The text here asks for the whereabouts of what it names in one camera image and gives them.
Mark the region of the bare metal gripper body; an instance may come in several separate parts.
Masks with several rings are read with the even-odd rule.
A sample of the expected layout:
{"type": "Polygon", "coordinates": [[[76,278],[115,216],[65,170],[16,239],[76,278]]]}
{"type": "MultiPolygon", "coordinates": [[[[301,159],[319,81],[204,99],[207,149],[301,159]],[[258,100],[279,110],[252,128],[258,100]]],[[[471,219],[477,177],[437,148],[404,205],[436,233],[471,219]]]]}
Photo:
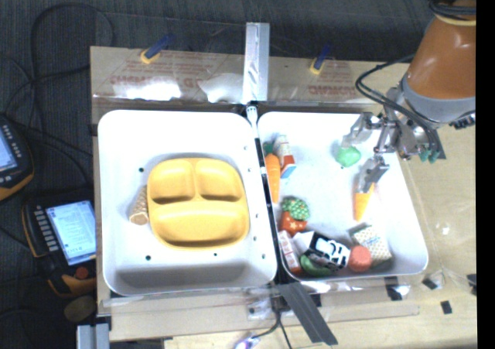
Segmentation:
{"type": "Polygon", "coordinates": [[[421,161],[438,159],[438,132],[428,123],[421,125],[411,116],[389,108],[377,116],[372,128],[381,132],[374,147],[377,155],[397,153],[403,160],[413,156],[421,161]]]}

